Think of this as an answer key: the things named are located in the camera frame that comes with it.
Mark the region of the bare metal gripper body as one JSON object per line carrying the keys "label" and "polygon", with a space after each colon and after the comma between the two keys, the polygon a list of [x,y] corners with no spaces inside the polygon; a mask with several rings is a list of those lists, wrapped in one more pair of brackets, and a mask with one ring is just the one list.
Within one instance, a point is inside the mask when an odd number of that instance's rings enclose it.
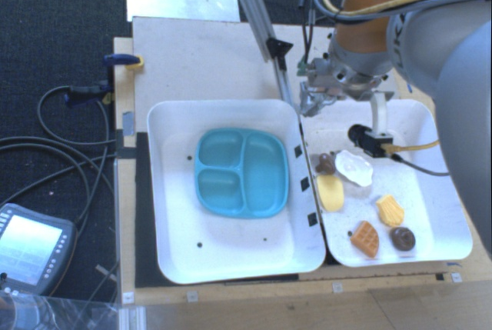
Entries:
{"label": "bare metal gripper body", "polygon": [[328,97],[348,97],[355,101],[369,101],[389,78],[388,72],[365,75],[334,59],[325,58],[314,58],[305,72],[309,92]]}

